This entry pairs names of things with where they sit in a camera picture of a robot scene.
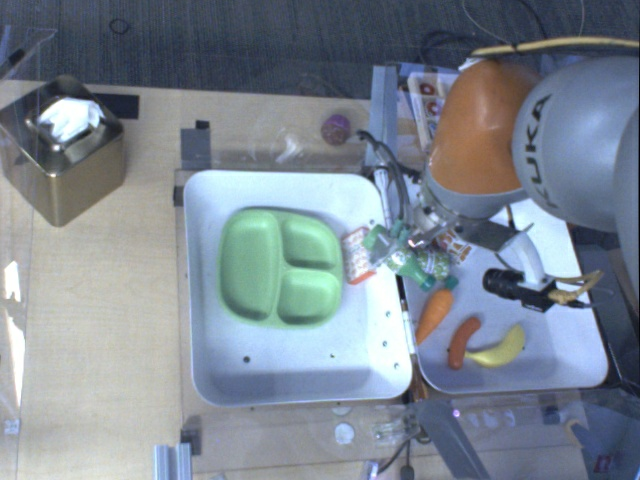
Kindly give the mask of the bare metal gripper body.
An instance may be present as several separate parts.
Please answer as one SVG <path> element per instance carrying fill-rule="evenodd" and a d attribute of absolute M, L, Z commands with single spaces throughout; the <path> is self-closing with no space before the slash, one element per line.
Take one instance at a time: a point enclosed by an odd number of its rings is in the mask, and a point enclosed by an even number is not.
<path fill-rule="evenodd" d="M 450 215 L 441 215 L 431 206 L 416 206 L 413 208 L 408 244 L 412 248 L 426 247 L 437 236 L 457 225 L 458 222 L 451 219 Z"/>

